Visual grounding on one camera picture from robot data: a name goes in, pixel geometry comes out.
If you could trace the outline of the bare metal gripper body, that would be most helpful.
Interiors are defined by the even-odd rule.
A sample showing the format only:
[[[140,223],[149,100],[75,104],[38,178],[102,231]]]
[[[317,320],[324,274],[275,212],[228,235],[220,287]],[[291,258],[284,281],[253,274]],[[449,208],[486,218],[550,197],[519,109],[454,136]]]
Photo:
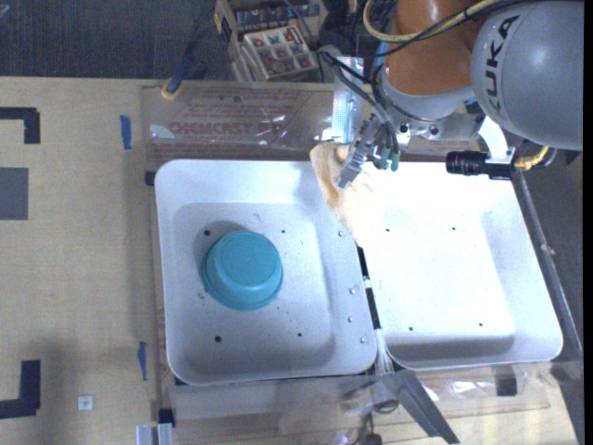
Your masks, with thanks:
[[[354,135],[354,152],[378,159],[381,151],[408,157],[445,157],[451,151],[479,151],[482,115],[453,113],[439,121],[390,120],[372,114]]]

